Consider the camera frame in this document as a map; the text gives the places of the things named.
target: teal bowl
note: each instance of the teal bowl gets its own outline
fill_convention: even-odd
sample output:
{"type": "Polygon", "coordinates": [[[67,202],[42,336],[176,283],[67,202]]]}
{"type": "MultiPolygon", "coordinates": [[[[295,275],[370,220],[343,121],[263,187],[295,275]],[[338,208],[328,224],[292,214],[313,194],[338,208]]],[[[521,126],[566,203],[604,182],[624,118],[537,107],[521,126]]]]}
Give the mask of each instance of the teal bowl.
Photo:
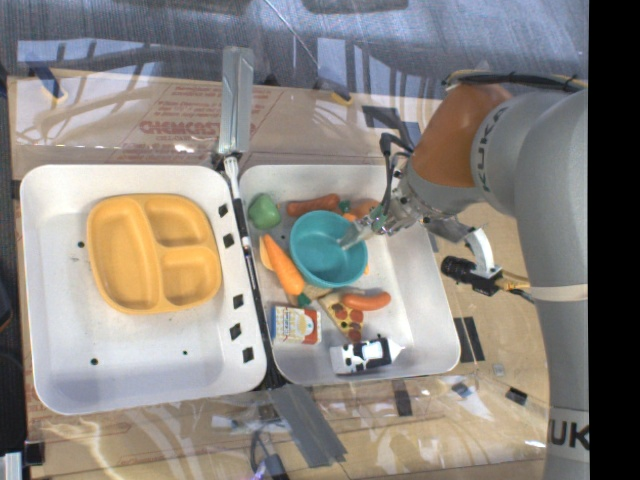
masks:
{"type": "Polygon", "coordinates": [[[300,217],[291,229],[291,259],[307,283],[340,288],[356,282],[367,267],[367,246],[360,242],[343,250],[338,241],[350,222],[337,213],[318,210],[300,217]]]}

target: black connector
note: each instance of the black connector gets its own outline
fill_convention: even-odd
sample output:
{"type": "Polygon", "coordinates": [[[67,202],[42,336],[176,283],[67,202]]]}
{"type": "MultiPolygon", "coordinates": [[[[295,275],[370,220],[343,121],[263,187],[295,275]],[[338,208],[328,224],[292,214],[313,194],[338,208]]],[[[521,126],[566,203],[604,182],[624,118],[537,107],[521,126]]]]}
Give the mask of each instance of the black connector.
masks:
{"type": "Polygon", "coordinates": [[[264,465],[273,480],[289,480],[289,475],[284,470],[284,464],[277,453],[264,459],[264,465]]]}
{"type": "Polygon", "coordinates": [[[380,135],[380,152],[383,156],[391,156],[391,137],[390,133],[383,133],[380,135]]]}
{"type": "Polygon", "coordinates": [[[316,83],[313,88],[317,90],[331,91],[333,99],[341,105],[349,106],[353,103],[353,96],[349,92],[349,89],[328,78],[319,76],[316,79],[316,83]]]}
{"type": "Polygon", "coordinates": [[[488,297],[491,297],[500,290],[500,288],[496,286],[496,280],[502,277],[501,272],[496,272],[490,278],[486,278],[474,274],[473,270],[475,268],[476,264],[472,261],[456,258],[455,256],[447,256],[442,261],[440,270],[444,275],[450,277],[457,283],[470,284],[473,291],[482,293],[488,297]]]}

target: orange toy piece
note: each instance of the orange toy piece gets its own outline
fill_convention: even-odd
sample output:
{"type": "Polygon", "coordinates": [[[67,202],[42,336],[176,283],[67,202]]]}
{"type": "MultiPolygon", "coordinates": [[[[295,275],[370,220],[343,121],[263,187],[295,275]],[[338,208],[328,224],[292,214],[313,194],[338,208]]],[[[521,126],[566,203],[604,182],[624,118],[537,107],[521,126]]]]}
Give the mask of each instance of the orange toy piece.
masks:
{"type": "Polygon", "coordinates": [[[360,295],[357,293],[345,293],[341,302],[345,306],[360,311],[375,311],[385,307],[391,302],[391,295],[388,292],[380,292],[375,295],[360,295]]]}
{"type": "Polygon", "coordinates": [[[340,196],[332,193],[315,199],[307,199],[305,201],[291,201],[287,204],[287,214],[290,217],[300,217],[305,213],[316,210],[327,210],[330,212],[342,213],[338,208],[339,204],[340,196]]]}
{"type": "Polygon", "coordinates": [[[350,213],[355,215],[356,219],[361,219],[365,215],[369,215],[371,210],[373,210],[376,206],[380,204],[380,201],[376,201],[375,199],[365,199],[357,206],[351,209],[350,213]]]}
{"type": "Polygon", "coordinates": [[[267,255],[269,256],[269,264],[278,276],[278,280],[285,293],[300,295],[304,290],[305,282],[298,268],[271,235],[265,234],[263,240],[267,255]]]}
{"type": "Polygon", "coordinates": [[[325,313],[336,324],[342,334],[352,343],[362,341],[362,329],[364,326],[364,313],[359,309],[345,306],[338,292],[331,292],[318,299],[325,313]]]}

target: toy sausage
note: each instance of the toy sausage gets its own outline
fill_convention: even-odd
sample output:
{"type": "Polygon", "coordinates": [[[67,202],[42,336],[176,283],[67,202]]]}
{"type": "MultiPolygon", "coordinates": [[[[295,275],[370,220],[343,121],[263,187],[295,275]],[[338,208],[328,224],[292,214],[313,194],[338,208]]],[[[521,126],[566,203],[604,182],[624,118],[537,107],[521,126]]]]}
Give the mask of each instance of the toy sausage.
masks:
{"type": "Polygon", "coordinates": [[[351,309],[360,311],[374,311],[383,308],[391,302],[391,295],[387,292],[380,292],[376,295],[358,295],[356,293],[346,293],[342,296],[341,302],[351,309]]]}
{"type": "Polygon", "coordinates": [[[350,213],[355,215],[356,219],[361,219],[365,215],[369,215],[371,210],[373,210],[379,204],[380,201],[376,201],[375,199],[366,199],[358,204],[358,206],[353,208],[350,213]]]}
{"type": "Polygon", "coordinates": [[[327,194],[315,199],[307,199],[305,201],[291,201],[287,204],[287,214],[291,217],[300,217],[305,213],[315,210],[336,211],[340,203],[338,194],[327,194]]]}

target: green toy apple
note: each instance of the green toy apple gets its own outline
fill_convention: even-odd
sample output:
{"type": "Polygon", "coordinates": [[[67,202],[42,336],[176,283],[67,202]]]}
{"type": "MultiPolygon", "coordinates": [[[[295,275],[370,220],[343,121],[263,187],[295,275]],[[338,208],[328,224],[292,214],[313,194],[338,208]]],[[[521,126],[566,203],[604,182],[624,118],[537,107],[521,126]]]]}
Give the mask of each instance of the green toy apple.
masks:
{"type": "Polygon", "coordinates": [[[249,206],[249,220],[258,229],[271,229],[280,224],[280,211],[268,194],[260,194],[249,206]]]}

